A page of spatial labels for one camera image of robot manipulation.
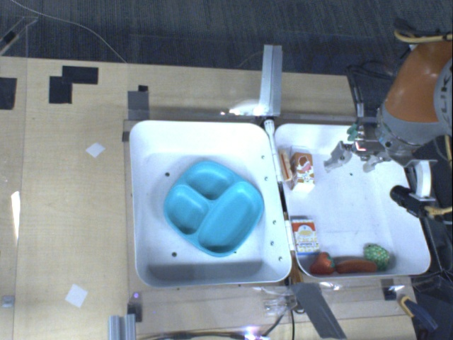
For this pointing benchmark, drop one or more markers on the white plastic tray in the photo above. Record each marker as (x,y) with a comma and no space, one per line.
(155,225)
(357,211)

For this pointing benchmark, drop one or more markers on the black cylinder on white bracket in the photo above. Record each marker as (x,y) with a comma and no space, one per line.
(405,197)

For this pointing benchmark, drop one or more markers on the green toy grapes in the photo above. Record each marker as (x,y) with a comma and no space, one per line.
(377,255)

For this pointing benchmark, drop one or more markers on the orange and white carton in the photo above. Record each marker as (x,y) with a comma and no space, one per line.
(305,236)

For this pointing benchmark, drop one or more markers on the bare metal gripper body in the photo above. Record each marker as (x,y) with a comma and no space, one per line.
(371,144)

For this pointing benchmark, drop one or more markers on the brown and white carton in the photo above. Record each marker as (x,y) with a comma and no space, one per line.
(302,168)

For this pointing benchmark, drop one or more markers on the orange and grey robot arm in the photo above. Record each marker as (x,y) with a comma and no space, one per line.
(414,83)

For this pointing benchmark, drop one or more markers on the tan and red toy sandwich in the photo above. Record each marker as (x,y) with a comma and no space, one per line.
(284,165)

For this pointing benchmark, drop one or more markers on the brown toy sausage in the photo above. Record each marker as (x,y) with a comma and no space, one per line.
(355,266)

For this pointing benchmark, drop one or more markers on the red toy strawberry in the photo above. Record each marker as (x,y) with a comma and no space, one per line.
(321,265)

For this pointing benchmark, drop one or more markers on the blue divided plate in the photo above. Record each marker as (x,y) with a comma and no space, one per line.
(226,218)

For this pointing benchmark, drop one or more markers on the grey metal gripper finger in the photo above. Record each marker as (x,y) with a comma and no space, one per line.
(373,162)
(339,156)

